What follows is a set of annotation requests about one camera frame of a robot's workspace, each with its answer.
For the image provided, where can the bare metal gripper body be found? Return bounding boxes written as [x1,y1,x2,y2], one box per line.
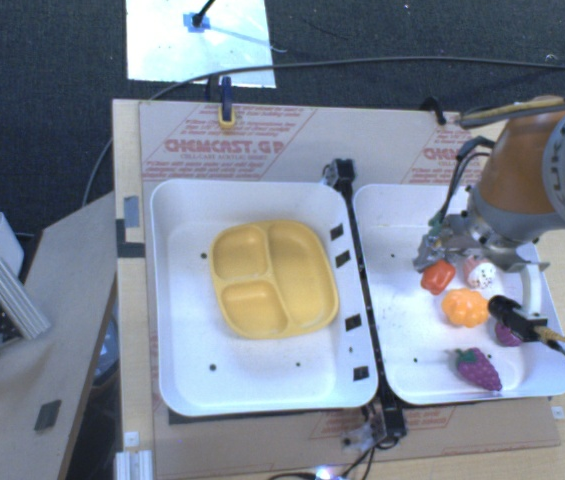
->
[430,211,549,274]

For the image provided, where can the orange-red toy bell pepper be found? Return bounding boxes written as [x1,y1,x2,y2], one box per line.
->
[420,259,458,297]

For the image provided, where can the white and pink dotted toy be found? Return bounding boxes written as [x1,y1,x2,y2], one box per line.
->
[462,254,498,291]

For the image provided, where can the orange toy pumpkin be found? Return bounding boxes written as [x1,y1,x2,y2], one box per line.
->
[440,287,491,329]

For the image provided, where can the thin black and white rod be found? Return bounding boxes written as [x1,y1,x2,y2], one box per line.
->
[335,180,399,422]

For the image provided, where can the white plastic tray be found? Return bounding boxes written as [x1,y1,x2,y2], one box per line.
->
[352,183,565,407]
[149,177,380,418]

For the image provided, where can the small purple round toy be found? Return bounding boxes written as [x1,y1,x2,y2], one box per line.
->
[493,320,524,348]

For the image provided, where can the purple toy grapes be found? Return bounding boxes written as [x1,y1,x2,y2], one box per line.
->
[448,347,504,393]

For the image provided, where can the brown cardboard board, red print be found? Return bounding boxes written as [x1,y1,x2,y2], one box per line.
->
[138,100,562,470]

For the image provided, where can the yellow divided plate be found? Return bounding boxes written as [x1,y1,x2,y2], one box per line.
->
[208,219,341,341]

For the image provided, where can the black cylinder on white bracket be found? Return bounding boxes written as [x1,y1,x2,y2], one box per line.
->
[486,260,551,344]

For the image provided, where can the black block with thin wires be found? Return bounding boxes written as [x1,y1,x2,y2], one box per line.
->
[322,157,359,190]
[379,401,409,442]

